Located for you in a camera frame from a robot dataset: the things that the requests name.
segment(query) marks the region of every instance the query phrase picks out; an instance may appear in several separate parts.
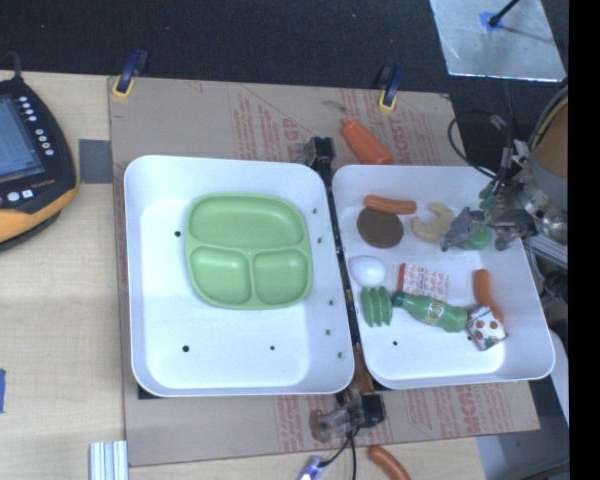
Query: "screen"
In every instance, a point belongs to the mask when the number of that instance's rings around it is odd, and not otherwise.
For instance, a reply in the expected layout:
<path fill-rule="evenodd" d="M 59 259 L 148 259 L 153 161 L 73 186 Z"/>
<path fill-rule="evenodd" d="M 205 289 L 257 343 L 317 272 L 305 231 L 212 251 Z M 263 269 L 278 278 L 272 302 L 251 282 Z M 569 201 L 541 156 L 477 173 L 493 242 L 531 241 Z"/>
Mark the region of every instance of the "screen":
<path fill-rule="evenodd" d="M 18 109 L 9 96 L 0 96 L 0 183 L 44 170 Z"/>

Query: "blue clamp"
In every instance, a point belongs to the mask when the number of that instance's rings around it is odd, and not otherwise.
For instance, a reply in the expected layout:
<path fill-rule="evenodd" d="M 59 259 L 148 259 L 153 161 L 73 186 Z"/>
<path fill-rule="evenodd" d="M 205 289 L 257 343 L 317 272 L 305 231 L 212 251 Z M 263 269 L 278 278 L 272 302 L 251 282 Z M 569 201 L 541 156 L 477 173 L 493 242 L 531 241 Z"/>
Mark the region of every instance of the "blue clamp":
<path fill-rule="evenodd" d="M 118 98 L 127 99 L 133 89 L 134 76 L 143 75 L 149 67 L 149 54 L 145 50 L 134 48 L 124 65 L 122 74 L 116 77 L 111 92 Z"/>
<path fill-rule="evenodd" d="M 381 71 L 381 75 L 388 72 L 387 67 Z M 400 82 L 402 81 L 404 73 L 398 67 L 394 67 L 391 71 L 391 75 L 388 76 L 388 80 L 385 82 L 383 80 L 380 81 L 380 87 L 383 89 L 380 94 L 380 100 L 378 101 L 378 108 L 382 112 L 389 113 L 392 112 L 396 107 L 396 93 L 398 92 L 398 87 L 400 86 Z"/>

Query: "wooden table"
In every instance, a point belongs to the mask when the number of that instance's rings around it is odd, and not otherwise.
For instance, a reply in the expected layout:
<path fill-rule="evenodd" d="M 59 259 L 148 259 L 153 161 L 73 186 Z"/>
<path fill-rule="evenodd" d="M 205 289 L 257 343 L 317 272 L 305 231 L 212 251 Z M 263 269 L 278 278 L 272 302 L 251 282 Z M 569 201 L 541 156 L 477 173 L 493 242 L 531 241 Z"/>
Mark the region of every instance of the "wooden table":
<path fill-rule="evenodd" d="M 12 72 L 0 71 L 0 80 Z M 24 73 L 74 153 L 110 140 L 107 77 Z M 111 184 L 83 184 L 46 231 L 0 253 L 0 479 L 88 478 L 89 444 L 125 439 Z M 387 446 L 413 480 L 483 479 L 474 438 Z M 360 479 L 386 474 L 357 448 Z M 296 478 L 309 454 L 131 468 L 131 479 Z M 322 479 L 348 479 L 351 452 Z"/>

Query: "orange sausage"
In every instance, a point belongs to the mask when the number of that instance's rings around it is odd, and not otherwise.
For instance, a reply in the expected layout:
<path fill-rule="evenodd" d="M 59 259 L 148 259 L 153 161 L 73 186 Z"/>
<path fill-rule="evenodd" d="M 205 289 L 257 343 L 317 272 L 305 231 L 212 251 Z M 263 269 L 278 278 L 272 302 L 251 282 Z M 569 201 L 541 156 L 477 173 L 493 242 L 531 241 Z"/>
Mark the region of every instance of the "orange sausage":
<path fill-rule="evenodd" d="M 491 297 L 491 290 L 489 289 L 489 271 L 483 268 L 478 270 L 473 286 L 478 304 L 489 306 L 493 312 L 493 316 L 500 320 L 501 323 L 504 323 L 504 317 Z"/>
<path fill-rule="evenodd" d="M 384 448 L 374 444 L 369 447 L 367 455 L 389 475 L 391 480 L 411 480 L 409 473 L 398 462 L 398 459 Z"/>
<path fill-rule="evenodd" d="M 364 205 L 372 210 L 385 213 L 396 213 L 399 215 L 408 215 L 415 213 L 418 209 L 415 201 L 401 201 L 398 199 L 388 199 L 386 197 L 368 195 L 364 198 Z"/>

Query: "cardboard sheet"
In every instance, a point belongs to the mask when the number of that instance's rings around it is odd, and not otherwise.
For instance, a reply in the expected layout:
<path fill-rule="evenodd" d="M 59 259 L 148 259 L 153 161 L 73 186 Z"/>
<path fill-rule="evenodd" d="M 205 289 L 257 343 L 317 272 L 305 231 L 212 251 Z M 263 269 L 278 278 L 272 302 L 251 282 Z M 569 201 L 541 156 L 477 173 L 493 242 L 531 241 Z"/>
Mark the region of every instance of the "cardboard sheet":
<path fill-rule="evenodd" d="M 360 119 L 397 164 L 463 165 L 447 142 L 453 110 L 445 95 L 400 92 L 389 115 L 378 111 L 378 98 L 378 91 L 363 89 L 150 78 L 137 78 L 126 100 L 110 93 L 130 465 L 333 449 L 341 442 L 321 443 L 309 428 L 312 411 L 337 408 L 334 396 L 158 399 L 138 388 L 129 346 L 122 184 L 128 164 L 147 154 L 295 162 L 309 139 L 319 136 L 334 139 L 337 169 L 357 163 L 340 134 L 340 119 L 347 117 Z M 539 428 L 527 382 L 383 391 L 382 397 L 387 419 L 360 432 L 356 442 L 362 446 Z"/>

